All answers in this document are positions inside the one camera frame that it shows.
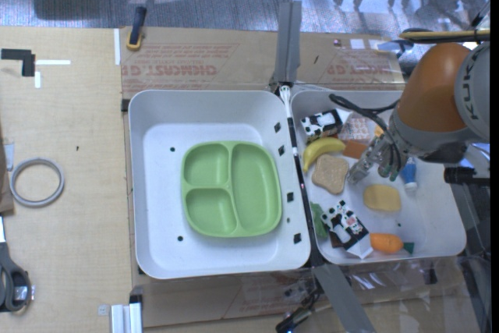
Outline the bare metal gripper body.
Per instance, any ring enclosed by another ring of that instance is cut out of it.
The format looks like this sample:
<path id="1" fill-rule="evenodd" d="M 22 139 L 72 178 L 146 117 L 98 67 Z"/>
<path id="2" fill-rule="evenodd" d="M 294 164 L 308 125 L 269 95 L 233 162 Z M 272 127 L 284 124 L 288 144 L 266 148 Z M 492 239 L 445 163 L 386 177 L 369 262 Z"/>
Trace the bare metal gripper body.
<path id="1" fill-rule="evenodd" d="M 399 172 L 402 169 L 400 143 L 400 135 L 395 131 L 375 136 L 363 152 L 361 169 L 367 172 L 376 165 L 378 172 Z"/>

